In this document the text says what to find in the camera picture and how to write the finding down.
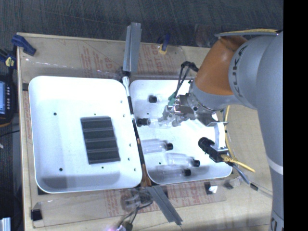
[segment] black cable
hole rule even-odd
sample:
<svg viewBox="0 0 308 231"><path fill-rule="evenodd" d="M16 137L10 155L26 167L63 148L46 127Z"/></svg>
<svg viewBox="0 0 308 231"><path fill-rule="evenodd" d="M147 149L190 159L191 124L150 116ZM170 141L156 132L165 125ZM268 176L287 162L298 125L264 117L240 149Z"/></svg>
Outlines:
<svg viewBox="0 0 308 231"><path fill-rule="evenodd" d="M188 67L189 67L192 71L194 71L194 72L198 72L198 71L199 71L199 68L197 68L196 64L194 64L194 63L190 63L190 64L188 65Z"/></svg>
<svg viewBox="0 0 308 231"><path fill-rule="evenodd" d="M190 68L187 68L187 69L186 69L186 72L185 72L185 74L184 74L184 76L183 76L183 78L182 78L182 72L183 72L184 67L185 67L185 65L184 65L184 64L182 64L182 65L181 65L180 75L179 75L178 86L177 86L176 91L174 92L174 97L176 97L176 96L177 96L178 91L180 90L180 88L181 88L181 86L182 86L182 84L183 84L183 82L184 82L185 78L186 78L186 77L187 77L187 75L188 75L188 72L190 71Z"/></svg>
<svg viewBox="0 0 308 231"><path fill-rule="evenodd" d="M135 214L134 217L133 217L133 219L132 219L132 221L129 222L129 224L132 224L133 221L135 220L137 214L138 214L138 211L140 211L140 210L143 209L143 208L146 208L146 207L150 206L151 204L153 204L153 201L151 201L150 203L148 203L148 204L146 204L146 205L144 205L144 206L141 206L141 207L138 206L138 207L136 207L136 209L134 209L132 212L130 212L129 214L127 214L125 217L123 217L123 218L121 219L121 221L120 221L119 224L118 224L118 227L120 227L120 226L124 223L125 219L127 219L127 218L129 218L130 216L132 216L133 214Z"/></svg>
<svg viewBox="0 0 308 231"><path fill-rule="evenodd" d="M0 138L1 137L3 137L3 136L5 136L5 135L9 135L9 134L12 134L12 133L17 133L17 132L19 132L20 130L16 130L16 131L12 131L12 132L8 132L8 133L5 133L5 134L2 134L2 135L0 135Z"/></svg>
<svg viewBox="0 0 308 231"><path fill-rule="evenodd" d="M228 165L230 165L231 167L233 167L234 169L236 169L236 171L242 176L242 178L244 179L244 181L247 183L247 184L250 184L250 181L249 179L247 178L247 176L234 164L234 163L231 163L231 162L227 162Z"/></svg>

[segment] black grated pad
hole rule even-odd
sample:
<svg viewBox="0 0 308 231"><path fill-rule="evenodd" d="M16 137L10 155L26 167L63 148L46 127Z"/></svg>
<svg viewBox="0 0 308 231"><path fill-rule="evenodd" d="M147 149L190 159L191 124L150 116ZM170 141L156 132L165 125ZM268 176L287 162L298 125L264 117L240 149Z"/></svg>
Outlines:
<svg viewBox="0 0 308 231"><path fill-rule="evenodd" d="M120 161L111 118L84 117L80 121L89 164Z"/></svg>

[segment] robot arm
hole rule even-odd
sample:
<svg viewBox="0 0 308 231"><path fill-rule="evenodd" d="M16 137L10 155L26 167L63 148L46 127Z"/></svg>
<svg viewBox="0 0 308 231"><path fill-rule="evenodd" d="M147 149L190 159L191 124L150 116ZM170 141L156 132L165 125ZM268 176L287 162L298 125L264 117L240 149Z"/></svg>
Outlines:
<svg viewBox="0 0 308 231"><path fill-rule="evenodd" d="M186 95L166 106L161 122L178 126L187 119L213 124L212 115L230 104L242 104L258 112L270 167L273 204L270 230L283 231L282 151L282 55L283 32L246 40L221 37L206 55Z"/></svg>

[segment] black bottle cap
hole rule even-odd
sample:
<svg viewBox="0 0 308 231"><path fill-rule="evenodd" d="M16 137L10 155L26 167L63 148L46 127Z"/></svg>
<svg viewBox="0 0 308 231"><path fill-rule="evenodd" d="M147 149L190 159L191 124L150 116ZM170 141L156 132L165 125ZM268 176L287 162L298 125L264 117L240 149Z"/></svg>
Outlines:
<svg viewBox="0 0 308 231"><path fill-rule="evenodd" d="M172 143L167 143L166 144L166 151L170 151L173 149L173 144Z"/></svg>
<svg viewBox="0 0 308 231"><path fill-rule="evenodd" d="M199 160L193 160L192 166L193 167L199 167L200 166L200 161Z"/></svg>
<svg viewBox="0 0 308 231"><path fill-rule="evenodd" d="M190 176L192 174L192 172L189 168L186 168L183 171L184 171L184 176Z"/></svg>
<svg viewBox="0 0 308 231"><path fill-rule="evenodd" d="M150 103L156 103L157 102L157 97L155 97L153 95L149 96L149 102Z"/></svg>
<svg viewBox="0 0 308 231"><path fill-rule="evenodd" d="M137 120L137 126L141 127L141 126L148 126L151 124L151 120L148 118L139 118Z"/></svg>

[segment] metal bracket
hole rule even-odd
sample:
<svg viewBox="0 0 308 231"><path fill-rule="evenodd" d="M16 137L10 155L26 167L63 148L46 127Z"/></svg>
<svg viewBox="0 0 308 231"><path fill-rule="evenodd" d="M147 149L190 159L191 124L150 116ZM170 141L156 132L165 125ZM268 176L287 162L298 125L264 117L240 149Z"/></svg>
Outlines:
<svg viewBox="0 0 308 231"><path fill-rule="evenodd" d="M149 187L147 189L159 206L160 210L165 215L168 222L175 222L177 225L181 225L183 220L165 195L163 189L160 186Z"/></svg>
<svg viewBox="0 0 308 231"><path fill-rule="evenodd" d="M226 148L225 125L227 124L228 122L211 122L207 125L207 127L214 127L215 130L215 144L212 146L215 150Z"/></svg>
<svg viewBox="0 0 308 231"><path fill-rule="evenodd" d="M3 218L0 220L0 231L11 231L11 218Z"/></svg>
<svg viewBox="0 0 308 231"><path fill-rule="evenodd" d="M138 68L141 24L132 22L127 27L123 71L136 73Z"/></svg>

